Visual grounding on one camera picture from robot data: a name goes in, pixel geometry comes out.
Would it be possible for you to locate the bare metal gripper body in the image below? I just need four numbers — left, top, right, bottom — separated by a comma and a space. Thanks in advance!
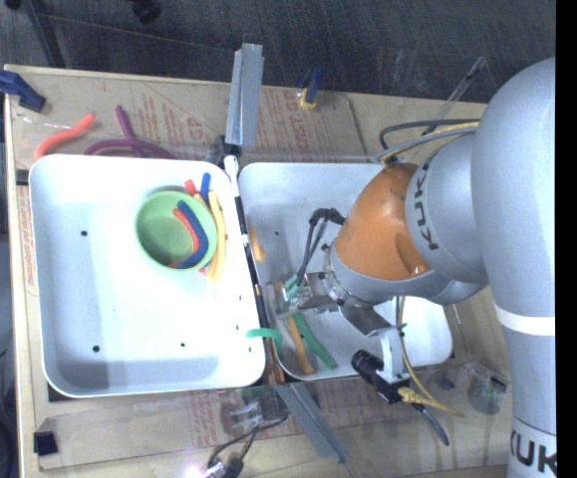
296, 270, 352, 316

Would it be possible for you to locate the green bendy stick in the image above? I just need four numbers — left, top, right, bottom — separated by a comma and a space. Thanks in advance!
295, 313, 339, 371
245, 327, 284, 360

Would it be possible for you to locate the white plastic tray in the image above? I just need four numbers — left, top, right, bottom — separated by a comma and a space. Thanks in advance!
27, 153, 268, 399
236, 160, 454, 382

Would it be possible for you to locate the yellow bendy stick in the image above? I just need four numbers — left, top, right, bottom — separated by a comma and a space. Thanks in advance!
204, 190, 228, 283

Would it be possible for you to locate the thin black and white rod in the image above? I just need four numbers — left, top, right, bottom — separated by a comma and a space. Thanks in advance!
222, 154, 282, 383

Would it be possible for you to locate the green bowl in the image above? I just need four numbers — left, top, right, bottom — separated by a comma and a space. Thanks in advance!
135, 190, 219, 273

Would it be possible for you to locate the brown cardboard board, red print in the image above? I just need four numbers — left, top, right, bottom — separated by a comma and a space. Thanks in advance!
3, 65, 514, 473

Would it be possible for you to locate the purple bendy stick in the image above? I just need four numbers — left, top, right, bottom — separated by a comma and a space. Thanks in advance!
83, 105, 177, 161

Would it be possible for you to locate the black cylinder on white bracket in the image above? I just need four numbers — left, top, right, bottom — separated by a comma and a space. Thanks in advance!
350, 322, 413, 406

